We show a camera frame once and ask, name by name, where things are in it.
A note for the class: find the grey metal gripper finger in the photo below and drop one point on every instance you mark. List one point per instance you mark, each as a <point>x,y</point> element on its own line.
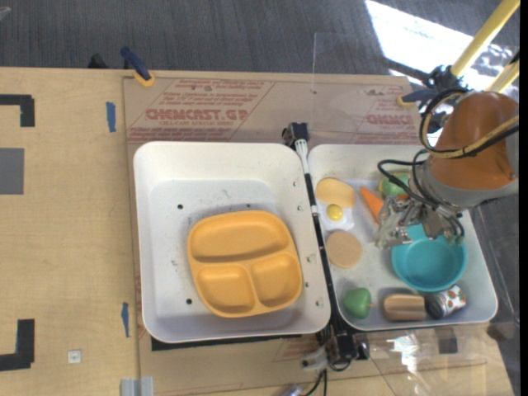
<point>433,225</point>
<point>402,233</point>

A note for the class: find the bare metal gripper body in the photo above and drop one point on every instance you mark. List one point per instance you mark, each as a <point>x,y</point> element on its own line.
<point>425,210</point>

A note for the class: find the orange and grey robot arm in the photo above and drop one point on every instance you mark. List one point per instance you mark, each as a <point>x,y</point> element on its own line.
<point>474,147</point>

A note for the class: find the blue bowl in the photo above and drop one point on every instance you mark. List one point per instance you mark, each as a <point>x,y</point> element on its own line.
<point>429,262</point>

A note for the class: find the green pear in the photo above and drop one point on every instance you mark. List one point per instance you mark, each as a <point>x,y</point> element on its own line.
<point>391,186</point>

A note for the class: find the orange carrot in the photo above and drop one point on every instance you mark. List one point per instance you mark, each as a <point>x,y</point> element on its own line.
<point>371,202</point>

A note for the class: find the white plastic tray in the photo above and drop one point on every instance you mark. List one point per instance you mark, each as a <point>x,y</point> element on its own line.
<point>371,279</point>
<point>214,171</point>

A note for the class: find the tan round biscuit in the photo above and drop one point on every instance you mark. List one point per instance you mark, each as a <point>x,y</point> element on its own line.
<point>343,249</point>

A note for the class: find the white fried egg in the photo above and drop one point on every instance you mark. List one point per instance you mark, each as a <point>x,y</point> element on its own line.
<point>335,215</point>

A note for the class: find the tan bread bun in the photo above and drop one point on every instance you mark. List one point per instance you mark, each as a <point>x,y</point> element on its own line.
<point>404,307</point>

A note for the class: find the small can with tomato print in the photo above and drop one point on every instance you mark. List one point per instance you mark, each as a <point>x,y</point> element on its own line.
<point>447,301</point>

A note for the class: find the pale yellow bread slice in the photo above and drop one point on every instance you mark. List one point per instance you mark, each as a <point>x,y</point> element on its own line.
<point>335,191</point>

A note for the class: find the green pepper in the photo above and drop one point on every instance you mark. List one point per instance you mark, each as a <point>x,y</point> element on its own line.
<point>357,303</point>

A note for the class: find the thin black and white rod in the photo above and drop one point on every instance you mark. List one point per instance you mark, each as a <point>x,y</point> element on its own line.
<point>317,225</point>

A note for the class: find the yellow divided plate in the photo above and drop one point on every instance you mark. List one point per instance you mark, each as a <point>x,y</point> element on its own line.
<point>243,262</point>

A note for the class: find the brown cardboard board red print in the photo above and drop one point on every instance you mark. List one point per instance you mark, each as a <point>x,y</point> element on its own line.
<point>264,97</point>

